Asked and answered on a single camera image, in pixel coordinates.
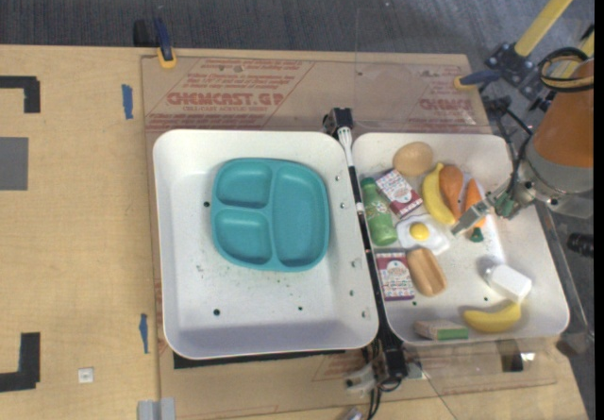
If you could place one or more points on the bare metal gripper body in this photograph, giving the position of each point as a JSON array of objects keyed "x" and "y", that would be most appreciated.
[{"x": 519, "y": 194}]

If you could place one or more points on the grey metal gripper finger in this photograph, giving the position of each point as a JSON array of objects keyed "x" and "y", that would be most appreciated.
[{"x": 471, "y": 218}]

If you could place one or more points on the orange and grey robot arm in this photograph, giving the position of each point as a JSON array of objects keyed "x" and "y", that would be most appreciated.
[{"x": 566, "y": 125}]

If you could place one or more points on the orange carrot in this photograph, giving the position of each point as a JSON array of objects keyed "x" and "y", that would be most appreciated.
[{"x": 472, "y": 196}]

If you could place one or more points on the yellow banana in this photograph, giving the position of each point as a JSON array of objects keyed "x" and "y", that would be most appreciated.
[
  {"x": 493, "y": 320},
  {"x": 434, "y": 201}
]

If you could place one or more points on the white plastic tray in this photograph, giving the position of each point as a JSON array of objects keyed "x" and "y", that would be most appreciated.
[
  {"x": 264, "y": 309},
  {"x": 476, "y": 262}
]

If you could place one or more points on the white and yellow fried egg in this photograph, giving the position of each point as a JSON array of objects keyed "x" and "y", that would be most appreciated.
[{"x": 424, "y": 234}]

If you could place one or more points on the tan hot dog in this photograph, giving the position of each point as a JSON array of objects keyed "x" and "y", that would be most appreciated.
[{"x": 426, "y": 272}]

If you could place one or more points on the red and white carton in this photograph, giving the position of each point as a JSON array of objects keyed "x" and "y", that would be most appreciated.
[
  {"x": 394, "y": 276},
  {"x": 401, "y": 194}
]

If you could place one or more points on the white bottle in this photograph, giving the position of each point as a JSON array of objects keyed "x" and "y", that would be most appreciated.
[{"x": 509, "y": 281}]

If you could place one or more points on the tan potato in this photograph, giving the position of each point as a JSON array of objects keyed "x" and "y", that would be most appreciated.
[{"x": 413, "y": 158}]

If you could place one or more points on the green bottle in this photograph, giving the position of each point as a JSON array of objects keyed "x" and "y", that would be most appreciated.
[{"x": 381, "y": 220}]

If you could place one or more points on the thin black and white rod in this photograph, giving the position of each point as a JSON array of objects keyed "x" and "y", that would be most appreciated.
[{"x": 359, "y": 215}]

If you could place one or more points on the tan and green sandwich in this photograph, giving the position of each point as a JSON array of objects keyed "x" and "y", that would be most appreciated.
[{"x": 441, "y": 330}]

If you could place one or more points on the teal divided plate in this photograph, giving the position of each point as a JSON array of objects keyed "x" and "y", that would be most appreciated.
[{"x": 297, "y": 215}]

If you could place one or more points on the brown cardboard board red print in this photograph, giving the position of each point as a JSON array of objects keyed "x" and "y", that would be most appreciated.
[{"x": 226, "y": 97}]

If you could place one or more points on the black cylinder on white bracket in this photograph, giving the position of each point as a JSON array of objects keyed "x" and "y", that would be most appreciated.
[{"x": 581, "y": 244}]

